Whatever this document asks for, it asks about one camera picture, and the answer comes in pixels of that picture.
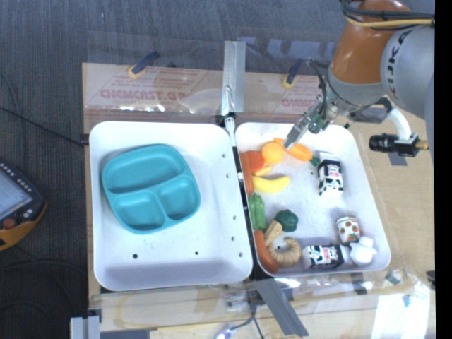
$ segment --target dark green toy broccoli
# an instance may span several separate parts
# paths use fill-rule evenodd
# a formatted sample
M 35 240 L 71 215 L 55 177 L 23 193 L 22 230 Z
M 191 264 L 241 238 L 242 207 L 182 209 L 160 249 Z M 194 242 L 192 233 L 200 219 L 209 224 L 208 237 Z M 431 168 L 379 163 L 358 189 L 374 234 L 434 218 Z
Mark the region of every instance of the dark green toy broccoli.
M 279 211 L 275 220 L 282 225 L 282 230 L 285 232 L 293 232 L 297 229 L 298 217 L 291 210 Z

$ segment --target carrot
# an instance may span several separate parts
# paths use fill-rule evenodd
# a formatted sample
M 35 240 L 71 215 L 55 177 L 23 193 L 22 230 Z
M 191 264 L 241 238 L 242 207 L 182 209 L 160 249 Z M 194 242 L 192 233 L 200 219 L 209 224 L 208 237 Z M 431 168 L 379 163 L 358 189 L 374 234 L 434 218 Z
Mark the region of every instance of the carrot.
M 245 154 L 248 156 L 249 169 L 251 170 L 251 173 L 260 171 L 265 167 L 266 160 L 263 158 L 262 153 L 250 150 L 245 152 Z
M 273 140 L 283 146 L 284 139 L 274 138 Z M 303 162 L 312 160 L 312 151 L 301 143 L 294 144 L 289 150 L 284 146 L 283 148 L 286 150 L 286 152 L 288 152 L 298 160 L 301 160 Z
M 248 155 L 240 153 L 240 163 L 242 164 L 243 180 L 245 181 L 245 189 L 248 195 L 254 192 L 254 183 L 251 170 L 249 168 Z
M 270 252 L 266 247 L 265 236 L 262 230 L 254 230 L 254 241 L 256 243 L 257 256 L 259 257 L 259 261 L 261 265 L 271 273 L 276 273 L 279 270 L 280 266 L 276 263 L 276 261 L 271 257 Z

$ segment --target bread ring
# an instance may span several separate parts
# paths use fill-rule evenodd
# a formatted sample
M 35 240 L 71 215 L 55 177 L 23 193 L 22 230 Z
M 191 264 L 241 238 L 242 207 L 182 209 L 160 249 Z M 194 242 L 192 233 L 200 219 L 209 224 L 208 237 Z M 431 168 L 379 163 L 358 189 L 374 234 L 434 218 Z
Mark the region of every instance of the bread ring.
M 271 244 L 267 249 L 270 256 L 281 268 L 291 268 L 297 264 L 302 257 L 302 248 L 297 240 L 286 237 L 285 243 L 289 246 L 287 250 L 276 251 L 275 247 Z

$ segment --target yellow banana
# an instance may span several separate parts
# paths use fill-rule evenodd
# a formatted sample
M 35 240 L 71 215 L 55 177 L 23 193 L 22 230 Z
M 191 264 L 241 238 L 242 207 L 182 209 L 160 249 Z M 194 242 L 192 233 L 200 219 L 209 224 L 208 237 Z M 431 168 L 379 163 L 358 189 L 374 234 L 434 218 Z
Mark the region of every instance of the yellow banana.
M 262 192 L 279 192 L 287 187 L 290 182 L 289 176 L 281 176 L 274 179 L 253 176 L 254 188 Z

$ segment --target yellow cable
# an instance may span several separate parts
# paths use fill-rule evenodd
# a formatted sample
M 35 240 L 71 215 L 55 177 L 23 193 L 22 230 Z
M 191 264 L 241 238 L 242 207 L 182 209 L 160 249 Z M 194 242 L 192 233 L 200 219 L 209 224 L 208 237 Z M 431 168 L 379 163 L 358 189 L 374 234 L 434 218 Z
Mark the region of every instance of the yellow cable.
M 435 20 L 430 19 L 405 19 L 405 20 L 391 20 L 391 21 L 374 21 L 363 23 L 361 21 L 356 21 L 345 17 L 350 24 L 362 26 L 366 28 L 380 28 L 384 26 L 395 26 L 395 25 L 431 25 L 435 24 Z

